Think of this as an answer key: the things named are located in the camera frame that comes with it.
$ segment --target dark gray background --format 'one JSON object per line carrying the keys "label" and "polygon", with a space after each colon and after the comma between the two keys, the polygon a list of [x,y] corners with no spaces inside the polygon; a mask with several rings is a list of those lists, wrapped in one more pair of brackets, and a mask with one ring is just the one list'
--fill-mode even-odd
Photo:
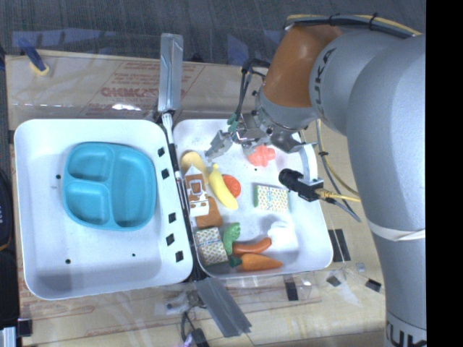
{"label": "dark gray background", "polygon": [[[291,14],[373,14],[422,33],[426,0],[0,0],[0,44],[159,57],[158,37],[184,37],[184,59],[241,64],[271,60]],[[0,167],[9,173],[7,92],[0,72]]]}

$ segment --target sink basin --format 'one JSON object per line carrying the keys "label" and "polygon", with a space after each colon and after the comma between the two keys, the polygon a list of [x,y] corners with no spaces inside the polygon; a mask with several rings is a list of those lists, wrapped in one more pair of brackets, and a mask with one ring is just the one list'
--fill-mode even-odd
{"label": "sink basin", "polygon": [[[146,172],[133,155],[121,157],[120,167],[111,164],[98,170],[95,166],[104,163],[97,163],[82,170],[81,160],[66,170],[69,154],[87,142],[124,145],[146,155],[156,177],[153,205],[143,202],[131,216],[124,216],[128,211],[120,206],[107,208],[110,196],[124,200],[117,197],[122,191],[107,189],[110,176],[119,174],[118,181],[124,181],[130,174]],[[192,254],[167,141],[158,125],[146,120],[33,119],[18,126],[14,152],[25,282],[37,297],[129,291],[180,283],[189,276]],[[92,155],[107,163],[113,160],[101,150]],[[65,209],[67,172],[75,179],[67,186],[73,209],[84,212],[89,225],[76,223]],[[126,228],[132,225],[132,230],[102,230],[111,220]]]}

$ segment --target orange carrot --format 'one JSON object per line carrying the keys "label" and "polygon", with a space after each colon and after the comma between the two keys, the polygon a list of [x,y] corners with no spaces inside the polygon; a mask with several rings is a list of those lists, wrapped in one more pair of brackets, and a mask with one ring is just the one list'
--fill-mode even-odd
{"label": "orange carrot", "polygon": [[283,266],[283,262],[256,253],[244,253],[241,256],[241,261],[245,271],[270,270]]}
{"label": "orange carrot", "polygon": [[268,236],[253,244],[241,244],[234,242],[233,254],[261,253],[269,248],[270,245],[272,245],[272,239],[270,239]]}
{"label": "orange carrot", "polygon": [[224,174],[222,175],[222,178],[224,179],[226,187],[229,188],[229,191],[235,198],[238,198],[238,196],[241,194],[241,184],[239,181],[232,175]]}

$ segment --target blue container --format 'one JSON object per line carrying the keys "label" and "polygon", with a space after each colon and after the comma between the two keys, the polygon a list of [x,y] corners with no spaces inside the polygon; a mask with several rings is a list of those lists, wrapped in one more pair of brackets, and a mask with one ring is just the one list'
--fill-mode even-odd
{"label": "blue container", "polygon": [[108,230],[135,230],[156,208],[156,175],[151,159],[132,147],[84,142],[68,155],[63,201],[77,223]]}

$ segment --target yellow banana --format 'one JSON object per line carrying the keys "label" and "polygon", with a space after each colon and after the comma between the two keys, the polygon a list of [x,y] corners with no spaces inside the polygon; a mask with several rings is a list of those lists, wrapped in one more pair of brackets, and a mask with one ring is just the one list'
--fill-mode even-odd
{"label": "yellow banana", "polygon": [[212,172],[209,174],[209,185],[211,186],[217,199],[227,208],[231,210],[238,209],[238,201],[226,187],[224,178],[218,170],[217,163],[212,165]]}

